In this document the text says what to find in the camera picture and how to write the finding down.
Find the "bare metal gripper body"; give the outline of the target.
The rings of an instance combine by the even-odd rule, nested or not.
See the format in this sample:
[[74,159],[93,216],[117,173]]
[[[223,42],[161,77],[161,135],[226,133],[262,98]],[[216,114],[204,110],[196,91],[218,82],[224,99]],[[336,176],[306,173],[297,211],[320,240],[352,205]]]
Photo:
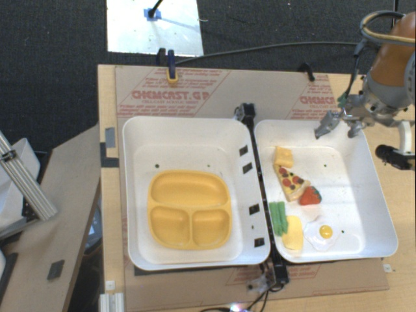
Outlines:
[[386,105],[374,95],[342,94],[339,97],[341,119],[348,125],[369,127],[381,124],[386,127],[395,127],[398,122],[395,117],[404,108]]

